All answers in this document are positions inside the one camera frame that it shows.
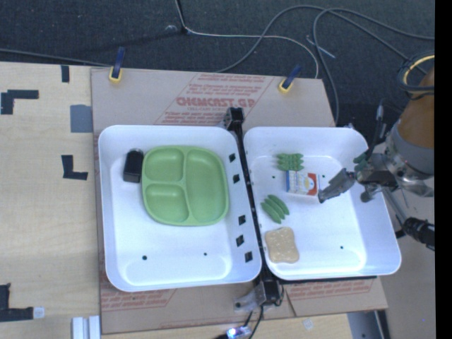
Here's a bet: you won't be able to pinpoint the thin black rod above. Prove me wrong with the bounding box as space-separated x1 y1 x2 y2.
234 128 269 284

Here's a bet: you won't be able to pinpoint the beige biscuit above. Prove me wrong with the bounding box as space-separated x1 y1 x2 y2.
263 226 301 265

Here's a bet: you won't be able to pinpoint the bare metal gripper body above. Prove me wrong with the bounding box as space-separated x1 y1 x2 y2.
354 153 435 198

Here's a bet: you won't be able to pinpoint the brown cardboard board red print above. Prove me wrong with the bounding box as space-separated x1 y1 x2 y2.
90 67 389 335

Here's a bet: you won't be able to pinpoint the small black bottle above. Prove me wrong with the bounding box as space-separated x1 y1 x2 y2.
122 148 145 184

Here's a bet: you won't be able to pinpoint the white carton with orange print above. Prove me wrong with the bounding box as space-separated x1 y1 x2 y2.
284 169 323 198

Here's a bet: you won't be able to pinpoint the green pea pods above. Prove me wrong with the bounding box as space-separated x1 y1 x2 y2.
260 194 291 225
275 152 305 172

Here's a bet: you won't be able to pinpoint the black cylinder on white bracket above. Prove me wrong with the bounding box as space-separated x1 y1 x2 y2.
384 189 436 252

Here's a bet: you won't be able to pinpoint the green divided plate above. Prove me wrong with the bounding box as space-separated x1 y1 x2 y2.
141 145 230 227

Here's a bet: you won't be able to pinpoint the black block with thin wires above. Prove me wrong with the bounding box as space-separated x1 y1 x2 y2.
220 106 246 132
232 278 284 313

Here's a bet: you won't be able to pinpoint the white plastic tray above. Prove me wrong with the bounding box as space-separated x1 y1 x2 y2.
97 124 263 293
242 125 403 282

